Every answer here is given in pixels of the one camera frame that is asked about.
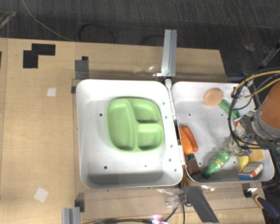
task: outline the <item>wooden surface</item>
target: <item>wooden surface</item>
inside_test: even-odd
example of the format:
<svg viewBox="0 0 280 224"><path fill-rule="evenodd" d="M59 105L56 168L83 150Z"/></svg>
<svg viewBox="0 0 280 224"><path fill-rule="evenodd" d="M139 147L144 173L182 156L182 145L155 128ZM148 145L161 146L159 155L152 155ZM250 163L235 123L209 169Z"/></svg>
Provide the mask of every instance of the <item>wooden surface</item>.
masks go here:
<svg viewBox="0 0 280 224"><path fill-rule="evenodd" d="M32 43L55 44L56 55L39 56L38 69L23 69L23 50L31 50ZM77 178L73 97L70 91L74 61L80 60L81 56L89 57L91 71L108 69L112 72L139 74L148 70L160 71L162 48L8 40L0 224L59 224L62 208L73 207ZM177 49L177 67L178 72L188 74L224 75L220 53L215 50ZM0 84L3 84L4 68L0 76L3 76L0 78ZM55 97L47 96L48 88L56 88ZM0 92L0 100L4 99L2 95ZM34 199L39 187L49 192L44 203ZM251 199L243 198L240 186L219 188L221 191L217 196L211 193L206 193L206 196L209 195L210 205L221 223L264 223L261 210ZM157 192L156 189L147 191L148 198L144 198L143 202L139 199L136 205L133 201L133 206L130 204L131 196L141 196L136 189L129 192L88 192L86 197L90 195L89 207L95 204L95 209L90 212L93 218L108 217L112 213L116 213L117 217L127 217L125 213L139 217L150 215L155 210L165 210L162 214L170 213L170 209L164 208L164 199ZM159 199L145 203L151 199L152 193ZM102 197L106 196L109 199L104 202ZM108 207L112 205L115 205L113 211L109 212ZM180 211L170 219L170 223L181 222ZM186 223L200 223L193 208L187 209L187 212Z"/></svg>

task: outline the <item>green cylinder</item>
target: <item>green cylinder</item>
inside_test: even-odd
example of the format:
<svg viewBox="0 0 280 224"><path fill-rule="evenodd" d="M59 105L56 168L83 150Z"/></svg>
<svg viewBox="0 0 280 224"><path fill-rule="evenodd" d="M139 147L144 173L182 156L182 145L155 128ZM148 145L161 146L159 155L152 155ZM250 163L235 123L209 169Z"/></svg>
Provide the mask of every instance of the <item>green cylinder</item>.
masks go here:
<svg viewBox="0 0 280 224"><path fill-rule="evenodd" d="M209 179L210 175L219 172L221 168L230 159L228 152L222 150L220 151L209 163L207 170L202 174L205 179Z"/></svg>

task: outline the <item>orange carrot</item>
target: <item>orange carrot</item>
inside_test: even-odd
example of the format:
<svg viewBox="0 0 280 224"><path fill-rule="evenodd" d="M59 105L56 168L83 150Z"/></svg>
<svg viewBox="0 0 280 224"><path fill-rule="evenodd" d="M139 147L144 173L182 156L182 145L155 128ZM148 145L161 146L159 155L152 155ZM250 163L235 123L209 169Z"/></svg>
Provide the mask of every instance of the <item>orange carrot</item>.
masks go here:
<svg viewBox="0 0 280 224"><path fill-rule="evenodd" d="M184 126L184 127L182 127L182 130L185 132L186 136L190 140L192 147L193 147L193 152L197 152L198 145L197 145L196 139L195 139L192 131L190 130L190 128L188 126Z"/></svg>
<svg viewBox="0 0 280 224"><path fill-rule="evenodd" d="M191 144L190 140L188 139L187 135L185 134L185 132L183 131L183 129L180 127L179 127L179 133L181 135L183 152L185 155L189 155L190 153L193 152L192 144Z"/></svg>

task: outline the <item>peach round object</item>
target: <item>peach round object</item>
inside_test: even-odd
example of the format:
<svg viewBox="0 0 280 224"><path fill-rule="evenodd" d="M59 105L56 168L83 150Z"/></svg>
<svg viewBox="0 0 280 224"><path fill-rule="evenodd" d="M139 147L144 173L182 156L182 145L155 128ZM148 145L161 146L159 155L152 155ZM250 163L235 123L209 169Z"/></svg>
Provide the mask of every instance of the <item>peach round object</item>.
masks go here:
<svg viewBox="0 0 280 224"><path fill-rule="evenodd" d="M204 102L208 106L216 106L223 100L223 92L219 88L212 88L204 94Z"/></svg>

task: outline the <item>small box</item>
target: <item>small box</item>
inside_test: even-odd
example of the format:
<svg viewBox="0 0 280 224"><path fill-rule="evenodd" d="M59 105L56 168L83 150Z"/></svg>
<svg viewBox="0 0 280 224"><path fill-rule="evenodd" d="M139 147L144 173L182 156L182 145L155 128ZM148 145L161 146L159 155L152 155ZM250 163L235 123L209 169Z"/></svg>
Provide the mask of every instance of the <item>small box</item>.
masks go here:
<svg viewBox="0 0 280 224"><path fill-rule="evenodd" d="M249 163L238 174L239 180L252 180L263 170L263 164L261 162Z"/></svg>

